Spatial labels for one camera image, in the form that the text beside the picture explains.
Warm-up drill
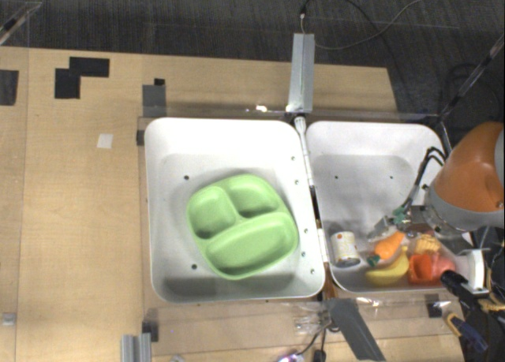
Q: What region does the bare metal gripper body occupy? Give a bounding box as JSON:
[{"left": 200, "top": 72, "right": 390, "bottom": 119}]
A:
[{"left": 395, "top": 203, "right": 448, "bottom": 238}]

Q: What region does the orange carrot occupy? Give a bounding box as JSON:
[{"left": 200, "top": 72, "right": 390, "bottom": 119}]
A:
[{"left": 366, "top": 230, "right": 406, "bottom": 267}]

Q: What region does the yellow toy corn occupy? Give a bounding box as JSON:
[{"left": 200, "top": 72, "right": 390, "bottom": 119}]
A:
[{"left": 411, "top": 233, "right": 441, "bottom": 255}]

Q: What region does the small white can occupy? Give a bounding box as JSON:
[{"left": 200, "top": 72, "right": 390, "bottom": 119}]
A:
[{"left": 329, "top": 230, "right": 361, "bottom": 268}]

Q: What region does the white plastic tray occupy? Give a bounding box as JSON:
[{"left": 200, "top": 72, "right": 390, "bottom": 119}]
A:
[
  {"left": 143, "top": 117, "right": 327, "bottom": 304},
  {"left": 305, "top": 120, "right": 475, "bottom": 295}
]

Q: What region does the yellow banana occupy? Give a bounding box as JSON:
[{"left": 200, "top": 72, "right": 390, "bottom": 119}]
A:
[{"left": 364, "top": 245, "right": 410, "bottom": 287}]

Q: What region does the pink round toy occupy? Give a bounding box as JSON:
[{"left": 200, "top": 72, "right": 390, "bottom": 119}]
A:
[{"left": 431, "top": 252, "right": 457, "bottom": 279}]

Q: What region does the orange toy cup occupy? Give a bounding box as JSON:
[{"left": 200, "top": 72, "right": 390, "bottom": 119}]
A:
[{"left": 406, "top": 253, "right": 436, "bottom": 285}]

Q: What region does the thin black and white rod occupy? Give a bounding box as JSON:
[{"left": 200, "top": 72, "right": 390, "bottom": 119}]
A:
[{"left": 294, "top": 115, "right": 329, "bottom": 263}]

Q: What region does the green divided plate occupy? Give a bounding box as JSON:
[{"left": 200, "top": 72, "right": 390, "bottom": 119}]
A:
[{"left": 185, "top": 174, "right": 300, "bottom": 281}]

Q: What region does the black cylinder on white bracket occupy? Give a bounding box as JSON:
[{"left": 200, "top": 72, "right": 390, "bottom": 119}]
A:
[{"left": 440, "top": 247, "right": 492, "bottom": 314}]

